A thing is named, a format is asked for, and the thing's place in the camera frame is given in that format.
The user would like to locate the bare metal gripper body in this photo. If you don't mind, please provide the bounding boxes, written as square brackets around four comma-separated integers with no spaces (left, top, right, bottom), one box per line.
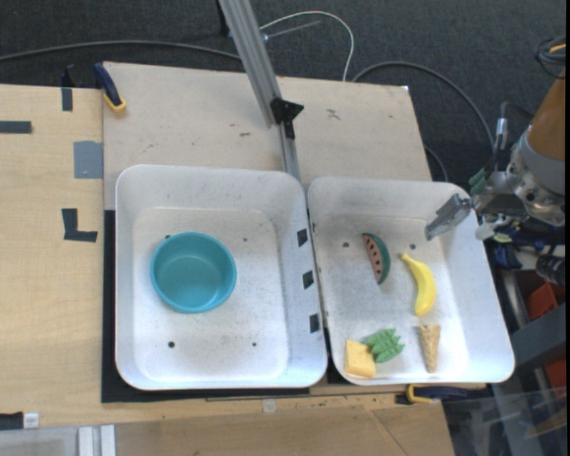
[471,179,567,228]

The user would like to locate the yellow banana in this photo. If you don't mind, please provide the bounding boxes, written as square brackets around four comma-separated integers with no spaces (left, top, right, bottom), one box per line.
[400,252,438,317]

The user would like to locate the toy watermelon slice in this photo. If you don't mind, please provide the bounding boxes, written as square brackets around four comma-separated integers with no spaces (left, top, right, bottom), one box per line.
[361,233,391,286]

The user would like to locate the white plastic tray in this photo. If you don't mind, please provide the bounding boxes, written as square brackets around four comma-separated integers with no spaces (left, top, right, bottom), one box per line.
[114,163,330,391]
[306,175,517,388]

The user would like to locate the tan ice cream cone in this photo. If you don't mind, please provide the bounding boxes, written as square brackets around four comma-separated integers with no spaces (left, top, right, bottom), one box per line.
[417,323,443,374]

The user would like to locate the green pea pods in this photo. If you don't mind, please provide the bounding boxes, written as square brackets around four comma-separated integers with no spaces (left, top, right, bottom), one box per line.
[363,328,407,365]

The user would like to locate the yellow cheese wedge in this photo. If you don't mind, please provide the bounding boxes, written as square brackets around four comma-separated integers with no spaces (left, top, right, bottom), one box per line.
[343,339,378,380]

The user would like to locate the teal bowl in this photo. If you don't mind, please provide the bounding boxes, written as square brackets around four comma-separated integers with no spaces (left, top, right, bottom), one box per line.
[149,231,238,314]

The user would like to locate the pale wood board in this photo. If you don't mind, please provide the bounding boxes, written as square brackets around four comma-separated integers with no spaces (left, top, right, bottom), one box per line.
[102,61,488,398]

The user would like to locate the black cylinder on white bracket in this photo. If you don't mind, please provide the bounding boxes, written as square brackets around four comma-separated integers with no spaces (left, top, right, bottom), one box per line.
[534,253,567,288]

